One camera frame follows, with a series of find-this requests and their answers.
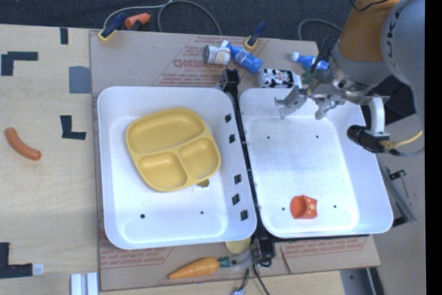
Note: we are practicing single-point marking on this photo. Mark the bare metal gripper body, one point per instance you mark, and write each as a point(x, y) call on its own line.
point(340, 90)

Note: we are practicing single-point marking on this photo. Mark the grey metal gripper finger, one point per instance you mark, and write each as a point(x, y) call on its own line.
point(326, 107)
point(293, 98)

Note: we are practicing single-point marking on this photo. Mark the yellow divided plate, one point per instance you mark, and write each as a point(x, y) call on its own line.
point(165, 129)

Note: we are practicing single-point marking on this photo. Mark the black cylinder on white bracket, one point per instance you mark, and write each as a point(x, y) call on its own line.
point(366, 138)

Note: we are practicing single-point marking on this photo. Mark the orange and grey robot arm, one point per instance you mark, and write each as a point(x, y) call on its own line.
point(369, 34)

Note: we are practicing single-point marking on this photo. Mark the pale yellow round object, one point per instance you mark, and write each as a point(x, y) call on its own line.
point(237, 246)

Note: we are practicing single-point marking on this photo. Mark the black and white cow carton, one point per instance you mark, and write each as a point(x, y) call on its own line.
point(278, 77)

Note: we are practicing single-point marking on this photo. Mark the white plastic tray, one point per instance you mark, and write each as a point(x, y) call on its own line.
point(172, 217)
point(304, 166)

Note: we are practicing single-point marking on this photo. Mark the white can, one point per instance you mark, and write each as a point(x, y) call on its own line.
point(217, 55)

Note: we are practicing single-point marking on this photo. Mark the orange sausage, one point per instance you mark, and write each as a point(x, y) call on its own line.
point(20, 146)

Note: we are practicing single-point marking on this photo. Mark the blue bottle with white cap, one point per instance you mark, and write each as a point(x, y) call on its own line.
point(247, 58)
point(305, 59)

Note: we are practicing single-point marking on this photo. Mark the red carton with yellow star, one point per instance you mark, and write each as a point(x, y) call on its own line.
point(302, 208)

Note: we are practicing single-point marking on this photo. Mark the thin black rod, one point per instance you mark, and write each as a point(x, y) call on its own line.
point(249, 162)

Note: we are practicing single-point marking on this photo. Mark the orange carrot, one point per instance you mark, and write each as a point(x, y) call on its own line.
point(198, 267)

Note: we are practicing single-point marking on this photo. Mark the brown cardboard board red print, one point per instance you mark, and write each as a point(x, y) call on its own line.
point(138, 62)

